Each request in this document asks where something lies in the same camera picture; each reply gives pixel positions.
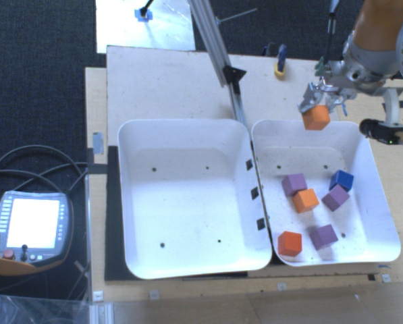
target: orange cube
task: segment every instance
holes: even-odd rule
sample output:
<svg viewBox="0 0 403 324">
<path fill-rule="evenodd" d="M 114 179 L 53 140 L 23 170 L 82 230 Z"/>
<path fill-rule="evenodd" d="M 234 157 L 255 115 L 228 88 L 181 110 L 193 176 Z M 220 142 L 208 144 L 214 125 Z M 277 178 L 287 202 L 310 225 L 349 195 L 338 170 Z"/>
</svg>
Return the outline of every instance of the orange cube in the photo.
<svg viewBox="0 0 403 324">
<path fill-rule="evenodd" d="M 295 257 L 302 252 L 302 234 L 285 231 L 277 239 L 277 252 Z"/>
<path fill-rule="evenodd" d="M 314 209 L 318 204 L 318 198 L 312 188 L 297 192 L 293 197 L 293 203 L 298 213 L 304 213 Z"/>
<path fill-rule="evenodd" d="M 325 105 L 316 105 L 302 114 L 302 117 L 306 130 L 321 131 L 330 122 L 329 109 Z"/>
</svg>

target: cube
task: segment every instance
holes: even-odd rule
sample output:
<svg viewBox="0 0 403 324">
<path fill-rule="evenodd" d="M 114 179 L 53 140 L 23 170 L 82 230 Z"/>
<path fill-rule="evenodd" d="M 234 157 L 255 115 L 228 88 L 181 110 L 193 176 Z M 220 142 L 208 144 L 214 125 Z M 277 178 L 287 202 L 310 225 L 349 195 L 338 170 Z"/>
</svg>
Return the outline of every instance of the cube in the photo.
<svg viewBox="0 0 403 324">
<path fill-rule="evenodd" d="M 304 213 L 314 209 L 318 204 L 318 198 L 312 188 L 297 192 L 293 196 L 293 203 L 298 213 Z"/>
<path fill-rule="evenodd" d="M 321 131 L 329 122 L 329 109 L 325 105 L 316 105 L 302 114 L 306 130 Z"/>
<path fill-rule="evenodd" d="M 306 190 L 306 180 L 301 173 L 287 175 L 282 180 L 282 188 L 287 197 L 294 196 L 298 191 Z"/>
<path fill-rule="evenodd" d="M 285 231 L 277 239 L 277 246 L 278 254 L 295 257 L 302 252 L 302 234 Z"/>
<path fill-rule="evenodd" d="M 352 181 L 354 176 L 347 173 L 346 171 L 338 170 L 330 179 L 329 190 L 331 190 L 336 185 L 341 185 L 345 191 L 351 190 Z"/>
<path fill-rule="evenodd" d="M 344 202 L 350 198 L 350 195 L 340 185 L 336 185 L 327 193 L 321 201 L 327 205 L 331 211 L 335 211 Z"/>
<path fill-rule="evenodd" d="M 311 237 L 315 250 L 320 250 L 322 248 L 328 247 L 334 242 L 338 241 L 338 237 L 336 236 L 331 224 L 314 229 L 309 234 L 309 236 Z"/>
</svg>

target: dark floor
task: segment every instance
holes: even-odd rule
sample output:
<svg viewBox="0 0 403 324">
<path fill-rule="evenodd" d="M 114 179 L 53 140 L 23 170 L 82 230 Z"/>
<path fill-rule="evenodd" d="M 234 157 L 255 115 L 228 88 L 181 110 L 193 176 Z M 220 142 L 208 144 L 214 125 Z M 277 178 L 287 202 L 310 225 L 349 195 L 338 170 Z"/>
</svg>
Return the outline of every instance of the dark floor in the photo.
<svg viewBox="0 0 403 324">
<path fill-rule="evenodd" d="M 224 22 L 221 31 L 230 53 L 260 55 L 269 43 L 288 46 L 288 56 L 318 59 L 324 52 L 330 0 L 211 0 L 220 18 L 257 8 L 256 13 Z M 332 57 L 339 57 L 361 0 L 344 0 L 338 12 Z M 54 146 L 76 161 L 86 160 L 84 68 L 105 67 L 96 54 L 95 0 L 0 0 L 0 157 L 28 144 Z M 196 33 L 196 48 L 204 49 Z M 47 156 L 25 155 L 5 166 L 43 171 L 58 164 Z M 55 181 L 68 189 L 76 175 Z M 0 195 L 14 181 L 0 177 Z M 63 267 L 40 274 L 3 294 L 66 298 L 86 263 L 84 191 L 72 196 L 76 235 Z M 0 288 L 22 279 L 3 279 Z M 74 290 L 81 294 L 85 282 Z"/>
</svg>

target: wooden table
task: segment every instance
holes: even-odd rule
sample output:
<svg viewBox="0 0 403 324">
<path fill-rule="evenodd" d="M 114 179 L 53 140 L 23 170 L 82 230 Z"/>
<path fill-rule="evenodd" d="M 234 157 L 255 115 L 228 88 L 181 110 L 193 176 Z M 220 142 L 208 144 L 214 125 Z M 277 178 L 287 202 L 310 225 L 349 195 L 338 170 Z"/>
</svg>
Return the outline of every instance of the wooden table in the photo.
<svg viewBox="0 0 403 324">
<path fill-rule="evenodd" d="M 139 105 L 120 106 L 116 101 L 111 103 L 113 110 L 107 108 L 107 69 L 86 69 L 86 119 L 88 148 L 92 148 L 92 136 L 100 132 L 104 145 L 115 144 L 115 136 L 110 136 L 110 128 L 119 126 L 122 121 L 135 118 L 168 118 L 182 117 L 185 109 L 170 113 L 164 102 L 173 105 L 173 83 L 176 79 L 170 74 L 176 72 L 180 76 L 179 88 L 184 88 L 181 81 L 190 81 L 193 90 L 187 92 L 190 105 L 191 99 L 204 105 L 205 101 L 213 100 L 210 111 L 193 110 L 192 117 L 230 117 L 230 102 L 225 88 L 221 88 L 214 75 L 209 58 L 205 53 L 183 53 L 172 51 L 156 51 L 153 49 L 128 49 L 122 60 L 125 68 L 119 68 L 119 62 L 107 64 L 108 70 L 113 66 L 112 76 L 125 75 L 131 80 L 130 92 L 125 99 L 134 99 Z M 231 55 L 234 67 L 247 70 L 241 81 L 243 105 L 248 127 L 260 119 L 299 119 L 296 104 L 300 102 L 309 81 L 313 77 L 314 61 L 288 59 L 286 76 L 279 80 L 273 75 L 275 59 Z M 207 83 L 200 88 L 200 83 Z M 403 86 L 403 80 L 396 80 L 388 85 Z M 152 97 L 162 93 L 162 98 Z M 383 100 L 360 95 L 357 100 L 347 104 L 348 117 L 341 109 L 332 115 L 332 119 L 359 122 L 364 118 L 384 119 L 381 106 Z M 217 110 L 215 105 L 223 107 Z M 148 300 L 151 291 L 160 294 L 161 299 L 192 298 L 200 296 L 241 296 L 257 292 L 277 292 L 286 287 L 287 290 L 337 288 L 348 286 L 370 286 L 368 274 L 375 275 L 375 283 L 383 282 L 383 274 L 388 274 L 392 282 L 403 282 L 403 146 L 386 146 L 371 141 L 374 158 L 391 209 L 394 223 L 402 244 L 402 252 L 398 260 L 392 263 L 323 265 L 318 267 L 293 268 L 286 265 L 274 265 L 260 271 L 252 271 L 248 277 L 239 279 L 158 279 L 153 281 L 105 281 L 105 216 L 106 216 L 106 183 L 107 176 L 90 174 L 86 180 L 88 188 L 88 243 L 91 257 L 90 290 L 93 301 L 126 302 Z M 107 163 L 107 147 L 103 153 L 94 155 L 95 163 Z"/>
</svg>

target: plastic tray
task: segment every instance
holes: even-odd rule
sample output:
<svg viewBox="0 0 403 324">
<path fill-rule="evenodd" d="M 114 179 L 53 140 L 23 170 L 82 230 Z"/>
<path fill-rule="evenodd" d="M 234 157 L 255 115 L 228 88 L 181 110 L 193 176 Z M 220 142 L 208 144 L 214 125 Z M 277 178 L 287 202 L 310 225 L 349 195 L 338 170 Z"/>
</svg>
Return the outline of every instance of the plastic tray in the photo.
<svg viewBox="0 0 403 324">
<path fill-rule="evenodd" d="M 135 276 L 248 271 L 269 263 L 272 247 L 242 124 L 133 120 L 119 129 L 118 147 L 125 259 Z"/>
<path fill-rule="evenodd" d="M 351 122 L 332 121 L 322 131 L 308 131 L 301 121 L 260 121 L 252 129 L 254 153 L 277 253 L 277 238 L 285 230 L 302 234 L 302 252 L 279 255 L 292 266 L 392 261 L 400 240 L 375 166 L 369 141 Z M 354 175 L 350 198 L 331 212 L 321 199 L 339 169 Z M 303 173 L 320 204 L 297 213 L 281 181 Z M 332 224 L 338 241 L 316 251 L 309 233 Z"/>
</svg>

